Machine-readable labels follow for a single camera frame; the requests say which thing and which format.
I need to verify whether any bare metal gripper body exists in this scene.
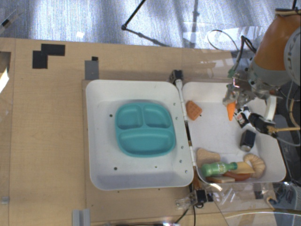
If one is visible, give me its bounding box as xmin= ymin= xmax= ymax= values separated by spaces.
xmin=232 ymin=70 xmax=271 ymax=103

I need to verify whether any orange toy carrot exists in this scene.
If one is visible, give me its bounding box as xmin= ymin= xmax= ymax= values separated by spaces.
xmin=226 ymin=102 xmax=237 ymax=122

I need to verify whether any black and white carton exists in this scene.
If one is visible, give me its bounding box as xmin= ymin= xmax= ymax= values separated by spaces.
xmin=234 ymin=105 xmax=253 ymax=129

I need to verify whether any orange toy waffle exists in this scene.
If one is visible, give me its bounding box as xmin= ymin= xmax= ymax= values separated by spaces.
xmin=185 ymin=100 xmax=203 ymax=121

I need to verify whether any dark small can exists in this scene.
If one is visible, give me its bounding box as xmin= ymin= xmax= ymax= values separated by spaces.
xmin=239 ymin=129 xmax=257 ymax=153

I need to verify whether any white plastic tray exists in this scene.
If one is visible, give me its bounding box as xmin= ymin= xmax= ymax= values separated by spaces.
xmin=182 ymin=81 xmax=287 ymax=184
xmin=85 ymin=79 xmax=195 ymax=191

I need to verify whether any thin black and white rod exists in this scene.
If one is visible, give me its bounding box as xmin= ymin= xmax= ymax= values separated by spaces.
xmin=174 ymin=79 xmax=198 ymax=167

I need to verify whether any beige toy bread slice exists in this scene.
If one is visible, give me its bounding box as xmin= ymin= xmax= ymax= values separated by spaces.
xmin=196 ymin=147 xmax=222 ymax=168

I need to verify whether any beige toy croissant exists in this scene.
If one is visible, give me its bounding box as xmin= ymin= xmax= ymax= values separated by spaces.
xmin=243 ymin=153 xmax=267 ymax=179

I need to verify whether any yellow toy cheese wedge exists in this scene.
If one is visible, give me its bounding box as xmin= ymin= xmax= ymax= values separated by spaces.
xmin=236 ymin=161 xmax=256 ymax=175

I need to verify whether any green toy bottle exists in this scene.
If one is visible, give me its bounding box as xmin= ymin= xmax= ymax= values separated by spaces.
xmin=201 ymin=161 xmax=238 ymax=178

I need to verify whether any red toy sausage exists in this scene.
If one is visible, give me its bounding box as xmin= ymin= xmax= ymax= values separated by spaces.
xmin=223 ymin=171 xmax=251 ymax=182

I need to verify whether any brown toy toast slice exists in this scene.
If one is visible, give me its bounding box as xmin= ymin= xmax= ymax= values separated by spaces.
xmin=206 ymin=176 xmax=236 ymax=184

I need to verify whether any teal divided plate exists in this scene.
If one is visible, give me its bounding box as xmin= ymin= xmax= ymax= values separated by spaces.
xmin=114 ymin=102 xmax=177 ymax=158

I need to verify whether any black cylinder on white bracket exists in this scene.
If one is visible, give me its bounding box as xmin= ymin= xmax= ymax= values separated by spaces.
xmin=248 ymin=95 xmax=277 ymax=135

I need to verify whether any black block with thin wires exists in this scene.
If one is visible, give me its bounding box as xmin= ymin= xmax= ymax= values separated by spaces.
xmin=169 ymin=70 xmax=184 ymax=82
xmin=196 ymin=189 xmax=208 ymax=205

